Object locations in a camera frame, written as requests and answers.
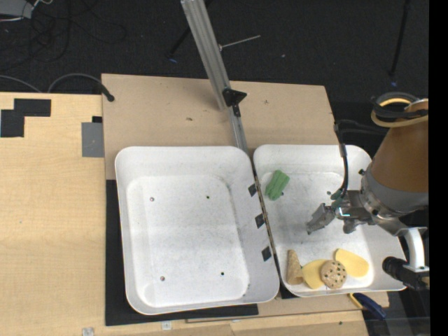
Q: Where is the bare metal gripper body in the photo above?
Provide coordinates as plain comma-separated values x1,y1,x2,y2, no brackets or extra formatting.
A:
334,190,379,235

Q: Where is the white plastic tray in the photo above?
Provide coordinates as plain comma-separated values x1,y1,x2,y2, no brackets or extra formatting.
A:
252,143,409,298
114,146,281,316

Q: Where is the tan waffle cone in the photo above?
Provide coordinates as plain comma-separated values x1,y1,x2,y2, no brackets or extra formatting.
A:
286,249,305,286

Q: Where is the yellow toy slice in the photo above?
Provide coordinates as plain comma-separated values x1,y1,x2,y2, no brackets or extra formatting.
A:
301,258,328,290
334,248,370,279

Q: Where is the brown chocolate chip biscuit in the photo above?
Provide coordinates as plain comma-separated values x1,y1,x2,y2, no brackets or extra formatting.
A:
319,259,348,291

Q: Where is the green ridged toy vegetable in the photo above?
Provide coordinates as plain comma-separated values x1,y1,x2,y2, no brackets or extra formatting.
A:
264,169,291,202

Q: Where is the brown cardboard board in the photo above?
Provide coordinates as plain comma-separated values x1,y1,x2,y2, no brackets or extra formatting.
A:
101,73,391,325

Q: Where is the black cylinder on white bracket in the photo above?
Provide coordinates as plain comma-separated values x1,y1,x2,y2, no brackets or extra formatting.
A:
381,226,430,291

